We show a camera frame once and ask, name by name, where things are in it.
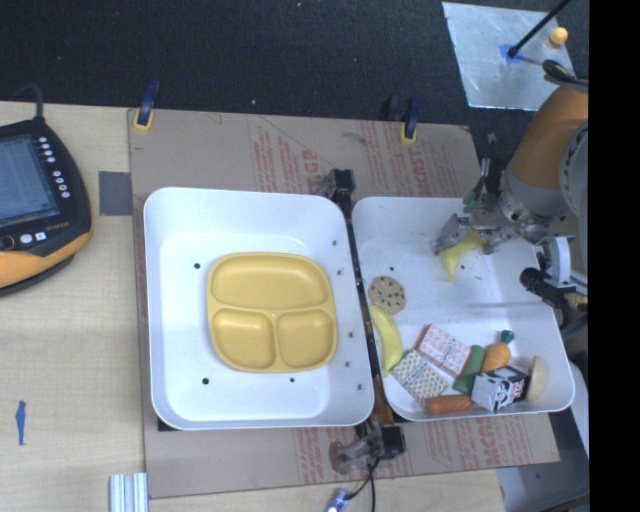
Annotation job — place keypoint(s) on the yellow banana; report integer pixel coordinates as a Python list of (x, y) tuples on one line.
[(390, 337), (457, 257)]

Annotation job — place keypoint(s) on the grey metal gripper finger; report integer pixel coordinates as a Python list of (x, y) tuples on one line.
[(450, 234), (500, 238)]

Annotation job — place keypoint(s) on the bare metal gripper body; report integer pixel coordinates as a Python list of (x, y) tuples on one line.
[(520, 222)]

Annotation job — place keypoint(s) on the black cylinder on white bracket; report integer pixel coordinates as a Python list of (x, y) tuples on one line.
[(547, 285)]

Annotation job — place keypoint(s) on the orange sausage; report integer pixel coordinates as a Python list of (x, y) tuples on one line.
[(449, 404)]

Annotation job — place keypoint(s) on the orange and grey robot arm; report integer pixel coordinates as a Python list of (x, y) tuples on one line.
[(547, 145)]

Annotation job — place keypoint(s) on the beige bread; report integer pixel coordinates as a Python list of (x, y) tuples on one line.
[(537, 379)]

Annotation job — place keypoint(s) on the orange and white carton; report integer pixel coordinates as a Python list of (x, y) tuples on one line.
[(442, 350)]

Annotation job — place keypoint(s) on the white plastic tray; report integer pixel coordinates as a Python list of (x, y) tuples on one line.
[(490, 305), (180, 300)]

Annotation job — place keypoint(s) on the brown cardboard board red print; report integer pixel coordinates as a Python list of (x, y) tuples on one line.
[(210, 150)]

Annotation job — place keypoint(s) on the yellow divided plate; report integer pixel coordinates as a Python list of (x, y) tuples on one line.
[(270, 312)]

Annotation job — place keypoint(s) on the orange carrot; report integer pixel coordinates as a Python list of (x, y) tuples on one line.
[(497, 355)]

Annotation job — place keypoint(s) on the black and white milk carton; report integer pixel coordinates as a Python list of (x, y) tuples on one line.
[(500, 390)]

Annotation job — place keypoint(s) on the brown chocolate chip biscuit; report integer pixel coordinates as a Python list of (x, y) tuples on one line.
[(386, 295)]

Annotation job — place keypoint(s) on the green and orange patterned carton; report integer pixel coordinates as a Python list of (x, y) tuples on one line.
[(419, 376)]

